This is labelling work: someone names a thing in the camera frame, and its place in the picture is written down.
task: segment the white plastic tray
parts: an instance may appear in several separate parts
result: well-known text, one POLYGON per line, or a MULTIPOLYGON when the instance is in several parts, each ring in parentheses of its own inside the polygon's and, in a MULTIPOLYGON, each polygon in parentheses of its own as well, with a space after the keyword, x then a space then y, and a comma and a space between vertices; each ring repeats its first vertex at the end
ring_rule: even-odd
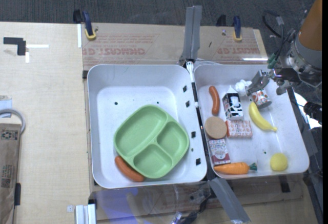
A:
MULTIPOLYGON (((203 123, 212 116, 212 98, 209 94, 209 86, 215 86, 220 96, 220 110, 218 116, 226 120, 222 97, 229 86, 241 79, 251 80, 258 70, 268 71, 264 65, 200 65, 195 68, 194 77, 198 92, 198 102, 203 123)), ((260 109, 262 116, 278 128, 277 132, 262 131, 249 117, 247 96, 241 96, 241 104, 245 120, 251 121, 253 136, 251 138, 225 138, 231 162, 244 161, 249 165, 256 162, 258 170, 249 171, 244 175, 218 176, 226 179, 247 178, 257 176, 269 176, 279 174, 302 173, 309 167, 309 156, 305 149, 302 135, 299 131, 295 114, 287 93, 277 95, 277 85, 270 81, 265 90, 272 104, 260 109), (270 168, 270 158, 274 153, 284 153, 289 162, 286 170, 277 172, 270 168)))
POLYGON ((186 69, 178 65, 97 65, 88 73, 88 93, 92 172, 100 186, 116 189, 177 184, 198 182, 205 177, 206 159, 186 69), (185 156, 166 176, 133 182, 114 163, 118 153, 113 136, 129 115, 148 104, 158 105, 176 119, 188 133, 190 144, 185 156))

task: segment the green divided plate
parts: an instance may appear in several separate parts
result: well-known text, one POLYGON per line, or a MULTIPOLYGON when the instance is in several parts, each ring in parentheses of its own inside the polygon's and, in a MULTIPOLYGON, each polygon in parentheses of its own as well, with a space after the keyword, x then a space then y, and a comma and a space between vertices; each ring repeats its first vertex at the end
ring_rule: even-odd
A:
POLYGON ((137 172, 148 178, 160 178, 182 159, 189 147, 189 137, 162 108, 146 105, 119 126, 114 146, 137 172))

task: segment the red and white box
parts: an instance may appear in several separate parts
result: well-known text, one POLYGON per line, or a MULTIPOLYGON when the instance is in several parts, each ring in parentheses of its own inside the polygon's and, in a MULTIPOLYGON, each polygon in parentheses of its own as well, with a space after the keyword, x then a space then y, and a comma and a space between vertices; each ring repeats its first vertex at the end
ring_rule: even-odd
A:
POLYGON ((251 123, 248 120, 227 120, 227 137, 252 137, 251 123))
POLYGON ((223 138, 209 140, 209 147, 211 160, 215 166, 230 163, 230 157, 226 147, 226 142, 223 138))

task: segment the banana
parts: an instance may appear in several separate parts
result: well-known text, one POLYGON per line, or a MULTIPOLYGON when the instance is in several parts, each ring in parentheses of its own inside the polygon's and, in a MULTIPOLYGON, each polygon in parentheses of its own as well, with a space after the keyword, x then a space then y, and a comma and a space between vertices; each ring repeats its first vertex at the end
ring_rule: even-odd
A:
POLYGON ((248 107, 248 113, 252 119, 252 121, 257 125, 260 129, 263 130, 273 130, 274 132, 277 131, 276 127, 273 127, 267 120, 265 120, 254 102, 251 102, 248 107))

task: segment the qr code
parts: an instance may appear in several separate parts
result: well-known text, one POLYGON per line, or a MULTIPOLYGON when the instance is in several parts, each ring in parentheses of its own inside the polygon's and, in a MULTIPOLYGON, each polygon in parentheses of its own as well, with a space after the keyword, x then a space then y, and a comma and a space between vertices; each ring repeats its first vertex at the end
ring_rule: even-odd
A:
POLYGON ((10 178, 2 178, 1 179, 1 187, 2 188, 10 188, 10 178))
POLYGON ((15 130, 2 130, 1 139, 17 140, 18 139, 18 131, 15 131, 15 130))

